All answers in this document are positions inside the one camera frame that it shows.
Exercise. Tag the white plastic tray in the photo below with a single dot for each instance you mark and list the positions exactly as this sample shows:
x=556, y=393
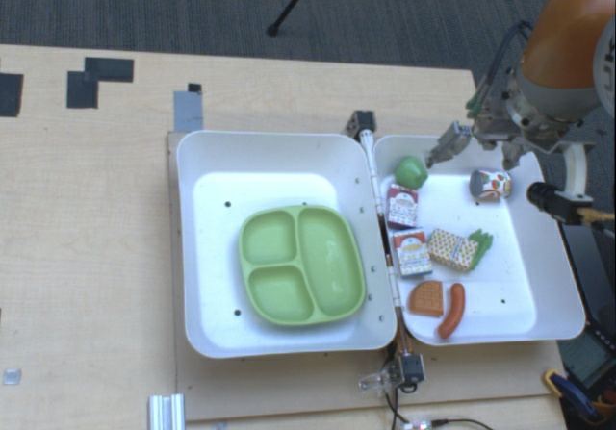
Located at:
x=216, y=245
x=505, y=284

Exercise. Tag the red and white carton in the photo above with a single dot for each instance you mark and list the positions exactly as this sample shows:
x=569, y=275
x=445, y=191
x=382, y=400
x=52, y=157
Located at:
x=412, y=253
x=402, y=207

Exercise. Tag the orange toy sausage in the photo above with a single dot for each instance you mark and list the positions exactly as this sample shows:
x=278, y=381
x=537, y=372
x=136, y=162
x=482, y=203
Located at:
x=454, y=310

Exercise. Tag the thin black and white rod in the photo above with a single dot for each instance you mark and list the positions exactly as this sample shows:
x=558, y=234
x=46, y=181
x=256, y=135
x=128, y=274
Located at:
x=371, y=156

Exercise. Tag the green divided plate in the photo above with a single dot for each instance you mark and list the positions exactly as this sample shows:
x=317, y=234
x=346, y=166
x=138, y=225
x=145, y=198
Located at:
x=327, y=255

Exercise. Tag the green toy pepper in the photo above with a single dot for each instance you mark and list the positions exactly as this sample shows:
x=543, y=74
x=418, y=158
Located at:
x=410, y=171

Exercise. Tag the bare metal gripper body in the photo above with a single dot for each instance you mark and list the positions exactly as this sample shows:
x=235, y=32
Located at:
x=495, y=122

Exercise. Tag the yellow patterned packet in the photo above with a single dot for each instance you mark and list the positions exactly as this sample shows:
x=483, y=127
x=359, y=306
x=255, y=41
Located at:
x=452, y=250

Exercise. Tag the orange toy waffle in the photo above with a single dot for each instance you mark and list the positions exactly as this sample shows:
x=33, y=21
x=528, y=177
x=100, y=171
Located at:
x=427, y=299

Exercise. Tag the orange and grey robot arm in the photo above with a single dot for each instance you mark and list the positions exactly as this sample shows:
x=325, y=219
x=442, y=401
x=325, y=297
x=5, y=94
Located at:
x=568, y=29

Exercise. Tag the small white and orange can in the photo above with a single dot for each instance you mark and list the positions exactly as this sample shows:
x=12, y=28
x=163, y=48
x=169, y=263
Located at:
x=493, y=185

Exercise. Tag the black cylinder on white bracket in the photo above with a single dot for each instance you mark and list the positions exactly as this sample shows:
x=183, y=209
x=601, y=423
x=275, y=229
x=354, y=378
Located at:
x=558, y=202

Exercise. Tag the green toy vegetable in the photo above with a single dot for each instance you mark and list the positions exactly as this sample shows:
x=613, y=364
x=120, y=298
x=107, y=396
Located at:
x=482, y=245

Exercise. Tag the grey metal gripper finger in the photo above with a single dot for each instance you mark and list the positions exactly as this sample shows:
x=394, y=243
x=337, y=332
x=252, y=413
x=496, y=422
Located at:
x=514, y=153
x=450, y=142

